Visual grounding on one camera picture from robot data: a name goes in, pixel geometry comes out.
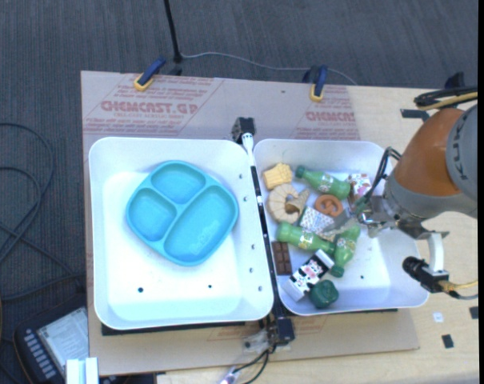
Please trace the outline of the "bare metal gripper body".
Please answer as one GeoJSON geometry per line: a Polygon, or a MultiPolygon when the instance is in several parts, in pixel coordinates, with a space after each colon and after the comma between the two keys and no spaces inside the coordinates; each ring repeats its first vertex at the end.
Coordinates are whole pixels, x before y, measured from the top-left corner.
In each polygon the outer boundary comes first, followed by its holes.
{"type": "Polygon", "coordinates": [[[359,203],[359,220],[366,225],[369,222],[380,222],[382,230],[396,229],[413,239],[427,239],[432,234],[447,237],[449,231],[436,231],[426,229],[422,222],[424,218],[417,217],[399,207],[393,199],[384,196],[371,196],[359,203]]]}

